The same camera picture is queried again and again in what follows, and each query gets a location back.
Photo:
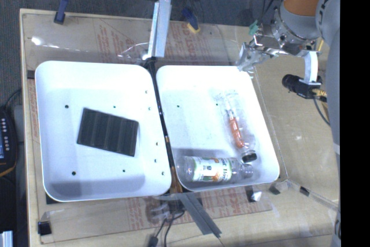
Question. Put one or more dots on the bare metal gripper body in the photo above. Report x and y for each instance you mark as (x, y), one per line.
(279, 34)

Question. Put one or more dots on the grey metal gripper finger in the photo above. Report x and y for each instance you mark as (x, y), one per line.
(263, 53)
(245, 56)

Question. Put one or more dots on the clear bottle with orange inside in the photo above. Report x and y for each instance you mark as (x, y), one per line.
(236, 130)

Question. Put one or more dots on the white plastic tray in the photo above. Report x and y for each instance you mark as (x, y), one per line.
(95, 86)
(196, 112)

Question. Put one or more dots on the clear bottle, green white label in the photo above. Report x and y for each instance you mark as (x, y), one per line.
(212, 169)

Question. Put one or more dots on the brown cardboard board, red print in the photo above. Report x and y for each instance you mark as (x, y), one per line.
(95, 37)

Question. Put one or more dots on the black ribbed rectangular pad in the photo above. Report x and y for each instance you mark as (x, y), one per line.
(108, 131)

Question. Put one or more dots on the black cylinder on white bracket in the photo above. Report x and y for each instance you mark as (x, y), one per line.
(300, 85)

